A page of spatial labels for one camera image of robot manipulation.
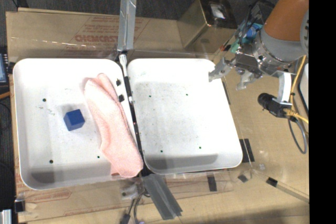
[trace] white tray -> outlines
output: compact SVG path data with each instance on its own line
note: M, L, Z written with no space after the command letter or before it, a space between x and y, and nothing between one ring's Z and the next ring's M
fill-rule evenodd
M127 100L122 71L110 60L24 59L14 66L20 173L28 187L50 189L113 179L83 94L87 79L99 73L105 73ZM129 104L122 105L135 137ZM75 109L81 110L85 124L69 132L63 117Z
M128 72L147 167L157 174L231 168L242 149L221 80L205 59L136 59Z

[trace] blue block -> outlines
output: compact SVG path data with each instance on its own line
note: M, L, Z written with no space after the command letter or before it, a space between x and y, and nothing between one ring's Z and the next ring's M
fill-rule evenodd
M80 112L80 109L76 109L65 114L64 122L68 130L72 131L81 128L84 125L85 120L82 113Z

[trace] blue cube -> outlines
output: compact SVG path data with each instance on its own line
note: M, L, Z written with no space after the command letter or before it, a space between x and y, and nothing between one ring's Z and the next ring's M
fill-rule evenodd
M76 109L65 114L64 122L68 130L72 131L81 128L84 125L85 120L82 113L80 112L80 109Z

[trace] blue component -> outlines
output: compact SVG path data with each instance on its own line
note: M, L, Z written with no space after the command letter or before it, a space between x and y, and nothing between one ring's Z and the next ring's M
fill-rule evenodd
M81 128L84 125L85 120L82 113L80 112L80 109L76 109L65 114L64 122L68 130L72 131Z

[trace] pink cloth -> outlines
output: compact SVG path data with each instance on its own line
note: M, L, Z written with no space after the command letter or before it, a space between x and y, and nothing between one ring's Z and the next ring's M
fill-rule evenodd
M100 150L111 162L111 174L136 176L143 168L142 158L109 78L99 74L89 79L84 92L101 135Z

